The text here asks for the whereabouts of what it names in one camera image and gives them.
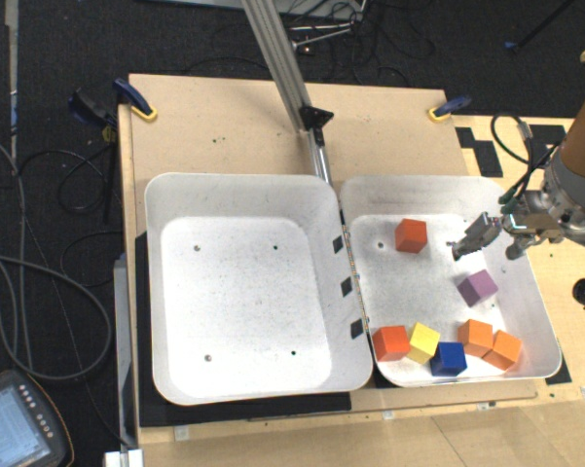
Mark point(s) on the yellow cube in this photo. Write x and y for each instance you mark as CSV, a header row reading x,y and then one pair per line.
x,y
423,342

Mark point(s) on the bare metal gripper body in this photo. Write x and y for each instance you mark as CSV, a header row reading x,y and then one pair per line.
x,y
540,214

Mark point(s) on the white plastic tray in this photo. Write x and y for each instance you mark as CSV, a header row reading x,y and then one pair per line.
x,y
418,290
243,299

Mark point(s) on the red-orange cube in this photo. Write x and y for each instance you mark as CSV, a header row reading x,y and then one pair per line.
x,y
391,343
411,236

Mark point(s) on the black cylinder on white bracket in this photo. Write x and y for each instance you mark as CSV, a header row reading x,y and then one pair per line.
x,y
584,292

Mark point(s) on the pale wood board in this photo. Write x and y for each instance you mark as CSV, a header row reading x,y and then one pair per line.
x,y
214,129

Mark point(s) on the orange cube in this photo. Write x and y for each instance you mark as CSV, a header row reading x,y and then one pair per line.
x,y
503,350
475,337

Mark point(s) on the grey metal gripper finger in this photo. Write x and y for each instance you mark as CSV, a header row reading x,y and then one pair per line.
x,y
478,234
518,247

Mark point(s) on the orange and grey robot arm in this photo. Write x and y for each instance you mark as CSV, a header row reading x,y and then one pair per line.
x,y
578,154

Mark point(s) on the blue cube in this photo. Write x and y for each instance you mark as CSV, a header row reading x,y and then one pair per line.
x,y
449,359

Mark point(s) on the purple cube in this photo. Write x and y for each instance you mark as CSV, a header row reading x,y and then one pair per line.
x,y
477,287

